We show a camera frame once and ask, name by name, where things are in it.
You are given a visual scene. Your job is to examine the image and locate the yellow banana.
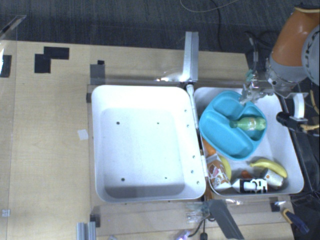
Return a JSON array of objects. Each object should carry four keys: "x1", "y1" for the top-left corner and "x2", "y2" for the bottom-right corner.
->
[{"x1": 249, "y1": 157, "x2": 289, "y2": 179}]

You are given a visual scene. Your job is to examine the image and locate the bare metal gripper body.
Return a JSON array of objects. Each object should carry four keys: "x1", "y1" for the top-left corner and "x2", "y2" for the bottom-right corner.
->
[{"x1": 242, "y1": 76, "x2": 277, "y2": 97}]

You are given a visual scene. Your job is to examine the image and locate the blue divided plate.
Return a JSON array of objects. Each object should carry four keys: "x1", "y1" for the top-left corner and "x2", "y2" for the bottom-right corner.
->
[{"x1": 198, "y1": 90, "x2": 268, "y2": 162}]

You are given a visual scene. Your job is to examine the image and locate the white can with orange dot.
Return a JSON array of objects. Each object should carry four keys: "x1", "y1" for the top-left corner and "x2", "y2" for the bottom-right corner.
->
[{"x1": 261, "y1": 168, "x2": 285, "y2": 188}]

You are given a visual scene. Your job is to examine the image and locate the orange carrot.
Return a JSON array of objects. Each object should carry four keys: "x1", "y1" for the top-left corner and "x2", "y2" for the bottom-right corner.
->
[{"x1": 201, "y1": 138, "x2": 217, "y2": 158}]

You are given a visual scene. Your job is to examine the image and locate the green plastic bottle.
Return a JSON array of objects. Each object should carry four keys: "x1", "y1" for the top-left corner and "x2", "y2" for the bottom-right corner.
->
[{"x1": 229, "y1": 116, "x2": 267, "y2": 133}]

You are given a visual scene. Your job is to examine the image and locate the black cylinder on white bracket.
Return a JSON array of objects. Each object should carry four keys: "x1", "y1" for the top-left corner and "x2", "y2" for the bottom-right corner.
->
[{"x1": 275, "y1": 91, "x2": 310, "y2": 133}]

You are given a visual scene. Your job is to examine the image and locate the black and white carton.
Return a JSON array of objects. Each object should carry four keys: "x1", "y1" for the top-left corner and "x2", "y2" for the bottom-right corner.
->
[{"x1": 230, "y1": 178, "x2": 269, "y2": 195}]

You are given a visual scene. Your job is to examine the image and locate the white and orange carton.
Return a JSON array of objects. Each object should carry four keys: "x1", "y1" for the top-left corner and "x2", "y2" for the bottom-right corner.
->
[{"x1": 205, "y1": 153, "x2": 232, "y2": 191}]

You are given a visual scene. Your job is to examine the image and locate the white plastic tray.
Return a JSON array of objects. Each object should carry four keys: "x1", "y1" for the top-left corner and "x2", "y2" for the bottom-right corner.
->
[
  {"x1": 90, "y1": 84, "x2": 207, "y2": 204},
  {"x1": 193, "y1": 86, "x2": 305, "y2": 198}
]

